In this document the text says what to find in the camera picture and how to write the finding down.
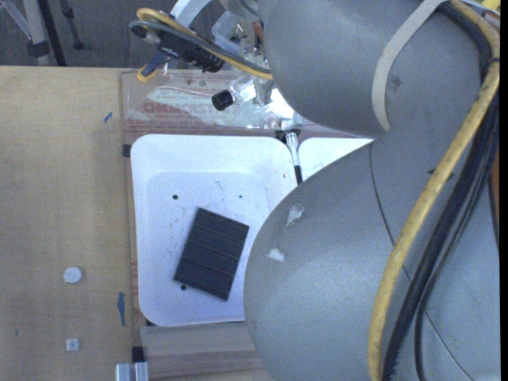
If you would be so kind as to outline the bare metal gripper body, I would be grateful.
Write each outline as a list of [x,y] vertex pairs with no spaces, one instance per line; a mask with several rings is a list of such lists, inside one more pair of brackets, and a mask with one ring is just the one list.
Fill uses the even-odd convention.
[[240,43],[240,54],[245,59],[266,63],[258,0],[225,0],[225,7],[237,17],[234,33]]

